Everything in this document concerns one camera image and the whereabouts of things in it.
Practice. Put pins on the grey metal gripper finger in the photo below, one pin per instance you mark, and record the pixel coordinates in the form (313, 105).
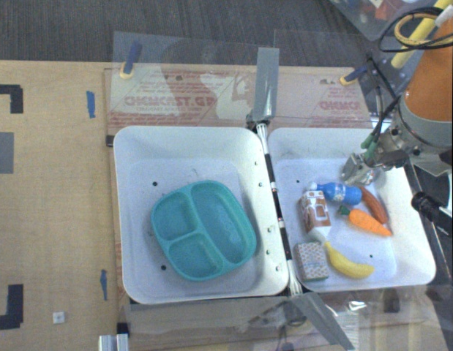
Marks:
(352, 167)
(366, 176)

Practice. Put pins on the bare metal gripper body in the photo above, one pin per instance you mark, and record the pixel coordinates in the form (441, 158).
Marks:
(392, 155)

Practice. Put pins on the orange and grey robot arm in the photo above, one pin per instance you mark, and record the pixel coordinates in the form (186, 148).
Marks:
(429, 86)

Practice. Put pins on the blue plastic bottle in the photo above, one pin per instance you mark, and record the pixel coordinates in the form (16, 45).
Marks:
(341, 193)

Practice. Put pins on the brown sausage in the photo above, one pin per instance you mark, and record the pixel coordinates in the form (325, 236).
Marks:
(375, 205)

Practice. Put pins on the orange carrot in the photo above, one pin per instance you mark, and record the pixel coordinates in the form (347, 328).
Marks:
(367, 222)

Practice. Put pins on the brown and white carton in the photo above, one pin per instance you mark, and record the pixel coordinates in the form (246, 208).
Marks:
(314, 212)

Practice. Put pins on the white plastic tray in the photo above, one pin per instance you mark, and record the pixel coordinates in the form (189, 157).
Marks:
(145, 152)
(405, 254)

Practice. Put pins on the yellow banana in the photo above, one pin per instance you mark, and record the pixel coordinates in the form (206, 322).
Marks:
(345, 263)

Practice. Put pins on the small patterned box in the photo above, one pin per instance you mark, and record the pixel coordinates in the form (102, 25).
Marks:
(311, 262)

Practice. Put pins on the teal divided plate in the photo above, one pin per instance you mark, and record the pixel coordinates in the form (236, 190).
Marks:
(208, 229)

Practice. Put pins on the clear plastic storage box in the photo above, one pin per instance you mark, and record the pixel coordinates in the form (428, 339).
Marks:
(358, 2)

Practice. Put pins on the brown cardboard board red print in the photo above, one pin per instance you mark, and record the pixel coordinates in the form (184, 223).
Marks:
(197, 101)

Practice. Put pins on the black cylinder on white bracket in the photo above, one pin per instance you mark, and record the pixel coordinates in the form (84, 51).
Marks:
(429, 205)

